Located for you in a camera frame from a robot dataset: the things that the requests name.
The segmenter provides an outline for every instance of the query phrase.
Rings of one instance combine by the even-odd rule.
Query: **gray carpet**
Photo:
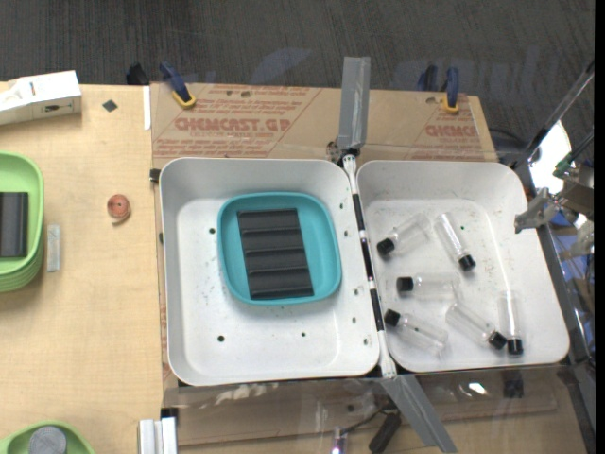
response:
[[[415,89],[458,67],[502,147],[527,142],[595,54],[596,0],[0,0],[0,79],[76,69],[123,84],[139,61],[200,80],[339,87],[345,56],[372,58],[372,88]],[[594,86],[566,121],[593,123]]]

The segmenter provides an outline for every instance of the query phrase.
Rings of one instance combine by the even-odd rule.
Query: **black cap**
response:
[[[385,323],[389,326],[397,326],[401,315],[397,311],[393,311],[392,309],[387,309],[385,313]]]
[[[508,341],[509,355],[523,355],[523,342],[518,338],[512,338]]]
[[[378,242],[376,249],[378,249],[378,252],[380,253],[380,255],[387,255],[388,253],[391,253],[392,251],[395,250],[395,244],[393,243],[392,240],[390,240],[389,238],[386,238],[386,239]]]
[[[397,290],[399,292],[407,292],[412,291],[414,289],[414,279],[406,276],[406,277],[398,277],[397,278]]]
[[[470,271],[474,266],[476,266],[476,262],[470,254],[466,254],[458,260],[460,267],[463,271]]]
[[[496,350],[502,350],[502,348],[504,348],[504,345],[507,344],[507,339],[501,333],[494,331],[488,339],[488,343],[493,346]]]

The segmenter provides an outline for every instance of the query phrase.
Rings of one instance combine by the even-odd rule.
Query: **stacked green containers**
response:
[[[29,158],[0,150],[0,192],[27,193],[26,254],[23,257],[0,256],[0,292],[4,292],[28,284],[43,263],[42,172]]]

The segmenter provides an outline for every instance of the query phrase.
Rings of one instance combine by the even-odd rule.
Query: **glass vial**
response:
[[[400,314],[389,309],[385,314],[385,323],[395,328],[399,338],[405,343],[437,357],[447,345],[447,331],[411,314]]]
[[[397,292],[402,297],[420,300],[454,299],[460,286],[457,272],[422,272],[397,278]]]
[[[506,337],[496,330],[495,325],[460,301],[447,309],[445,321],[480,345],[489,344],[501,350],[507,344]]]
[[[469,254],[458,230],[459,227],[450,213],[437,217],[435,231],[441,239],[443,247],[458,262],[463,271],[470,271],[476,266],[476,262]]]
[[[431,225],[425,214],[416,214],[409,220],[394,227],[376,245],[378,253],[387,256],[393,251],[405,253],[423,244],[429,238]]]
[[[523,341],[521,340],[521,327],[519,324],[518,300],[513,291],[506,290],[500,294],[498,311],[500,313],[500,328],[509,338],[507,346],[509,355],[523,355]]]

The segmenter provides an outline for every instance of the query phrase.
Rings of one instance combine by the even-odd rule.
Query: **wooden table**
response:
[[[163,401],[151,136],[141,88],[81,88],[81,115],[0,129],[0,149],[40,167],[44,224],[61,231],[60,270],[46,272],[44,261],[32,283],[0,294],[0,438],[58,419],[76,427],[96,452],[126,454],[136,452],[139,420],[157,419]],[[109,99],[118,106],[113,112],[102,106]],[[132,208],[119,225],[106,211],[116,193]],[[548,411],[509,418],[507,404],[502,418],[446,427],[461,452],[581,452],[568,391],[555,378],[549,395]],[[375,428],[353,434],[348,452],[367,452]],[[324,435],[182,451],[327,452],[329,442]],[[403,451],[439,452],[423,447],[410,427],[389,446]]]

